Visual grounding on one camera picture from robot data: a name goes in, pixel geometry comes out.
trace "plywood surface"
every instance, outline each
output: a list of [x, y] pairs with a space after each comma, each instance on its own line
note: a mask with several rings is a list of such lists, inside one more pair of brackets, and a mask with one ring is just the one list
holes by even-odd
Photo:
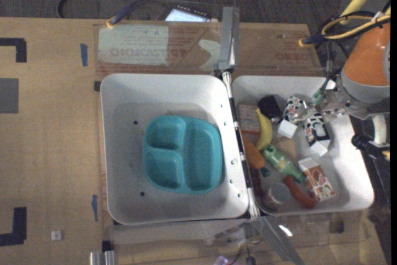
[[[0, 114], [1, 231], [14, 207], [27, 208], [27, 239], [0, 247], [0, 264], [87, 264], [101, 250], [101, 209], [96, 221], [91, 207], [101, 198], [93, 23], [0, 18], [1, 37], [27, 41], [27, 63], [0, 47], [0, 77], [19, 78], [19, 113]], [[61, 241], [51, 241], [55, 230]]]

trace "black rectangle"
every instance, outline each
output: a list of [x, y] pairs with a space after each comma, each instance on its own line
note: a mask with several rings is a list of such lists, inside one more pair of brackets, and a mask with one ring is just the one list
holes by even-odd
[[0, 78], [0, 114], [19, 111], [19, 79]]
[[14, 209], [14, 220], [12, 223], [13, 234], [19, 236], [23, 240], [26, 240], [26, 228], [27, 228], [27, 211], [25, 207]]
[[0, 234], [0, 246], [12, 246], [24, 244], [24, 239], [13, 233]]
[[27, 62], [27, 45], [23, 38], [0, 38], [0, 46], [15, 47], [17, 63]]

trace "blue tape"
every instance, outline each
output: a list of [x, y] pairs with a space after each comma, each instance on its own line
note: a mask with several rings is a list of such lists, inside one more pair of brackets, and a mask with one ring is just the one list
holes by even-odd
[[88, 66], [88, 47], [87, 45], [80, 43], [81, 61], [83, 66]]

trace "white plastic bin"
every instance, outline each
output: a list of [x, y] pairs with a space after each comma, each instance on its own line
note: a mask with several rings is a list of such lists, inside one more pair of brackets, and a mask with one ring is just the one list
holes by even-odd
[[[310, 99], [324, 78], [286, 76], [241, 76], [232, 85], [235, 104], [256, 103], [275, 95], [282, 107], [291, 95]], [[107, 168], [108, 208], [125, 225], [186, 220], [231, 219], [242, 216], [249, 206], [248, 191], [226, 86], [205, 75], [112, 74], [101, 85]], [[207, 194], [178, 194], [152, 186], [142, 164], [143, 133], [149, 121], [160, 115], [184, 115], [206, 120], [220, 133], [224, 169], [220, 185]], [[374, 199], [373, 189], [359, 150], [350, 140], [354, 132], [348, 116], [328, 124], [329, 152], [313, 156], [323, 167], [337, 196], [314, 210], [290, 200], [274, 214], [303, 214], [362, 210]], [[295, 136], [298, 155], [313, 155], [303, 130]], [[282, 180], [272, 175], [262, 180], [266, 188]], [[257, 205], [265, 212], [262, 204]]]
[[[324, 83], [324, 78], [297, 76], [240, 76], [232, 84], [235, 104], [256, 105], [266, 95], [274, 95], [282, 108], [291, 95], [311, 101], [312, 95]], [[293, 137], [297, 156], [304, 159], [311, 156], [324, 169], [325, 175], [336, 191], [336, 196], [317, 203], [313, 210], [289, 200], [278, 211], [266, 210], [258, 200], [258, 206], [270, 214], [291, 215], [303, 213], [343, 212], [363, 210], [370, 207], [374, 200], [373, 188], [360, 150], [356, 149], [351, 139], [353, 127], [348, 115], [326, 124], [331, 136], [329, 151], [322, 157], [308, 146], [303, 129], [299, 128]], [[269, 177], [262, 178], [264, 189], [280, 182], [283, 175], [269, 163], [266, 167], [272, 171]]]

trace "small cardboard box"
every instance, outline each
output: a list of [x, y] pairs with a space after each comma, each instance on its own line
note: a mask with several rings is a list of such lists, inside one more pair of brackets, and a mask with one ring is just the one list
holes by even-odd
[[307, 176], [305, 185], [310, 195], [321, 202], [328, 200], [336, 195], [334, 188], [328, 181], [322, 167], [311, 157], [299, 160], [299, 168]]
[[240, 104], [238, 106], [238, 118], [242, 133], [253, 135], [259, 135], [261, 133], [256, 109], [257, 106], [255, 105]]

